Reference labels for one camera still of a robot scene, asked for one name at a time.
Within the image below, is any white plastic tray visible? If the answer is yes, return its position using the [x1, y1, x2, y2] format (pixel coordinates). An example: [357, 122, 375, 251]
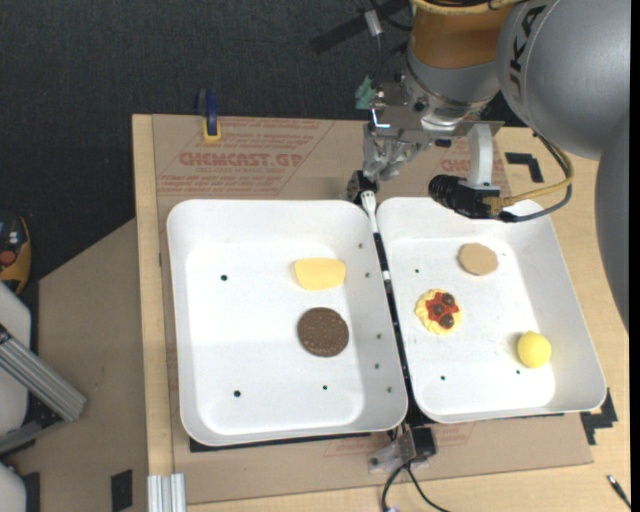
[165, 198, 409, 447]
[374, 196, 608, 425]

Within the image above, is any yellow lemon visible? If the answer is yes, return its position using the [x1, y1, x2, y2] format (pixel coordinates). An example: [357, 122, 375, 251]
[516, 330, 553, 370]

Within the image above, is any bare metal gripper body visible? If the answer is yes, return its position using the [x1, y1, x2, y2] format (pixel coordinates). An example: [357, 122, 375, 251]
[368, 82, 504, 151]

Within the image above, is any brown cardboard board, red print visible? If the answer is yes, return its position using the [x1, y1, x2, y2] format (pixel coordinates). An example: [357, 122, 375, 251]
[151, 113, 595, 505]

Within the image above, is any yellow pasta with meatballs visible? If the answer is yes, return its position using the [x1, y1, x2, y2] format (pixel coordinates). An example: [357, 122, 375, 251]
[414, 288, 463, 336]

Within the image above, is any pale yellow flat slice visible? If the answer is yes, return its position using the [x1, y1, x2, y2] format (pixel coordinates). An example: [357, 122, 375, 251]
[293, 257, 348, 293]

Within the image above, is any tan round biscuit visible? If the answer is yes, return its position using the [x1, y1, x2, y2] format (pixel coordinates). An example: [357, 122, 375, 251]
[456, 242, 499, 277]

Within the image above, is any dark brown round biscuit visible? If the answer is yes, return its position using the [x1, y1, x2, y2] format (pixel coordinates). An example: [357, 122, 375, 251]
[296, 306, 350, 359]

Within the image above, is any black cylinder on white bracket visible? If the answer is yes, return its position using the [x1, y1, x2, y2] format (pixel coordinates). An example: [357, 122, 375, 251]
[428, 122, 504, 220]

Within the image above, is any thin black and white rod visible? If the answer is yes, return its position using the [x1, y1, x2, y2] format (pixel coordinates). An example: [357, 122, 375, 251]
[359, 191, 419, 427]

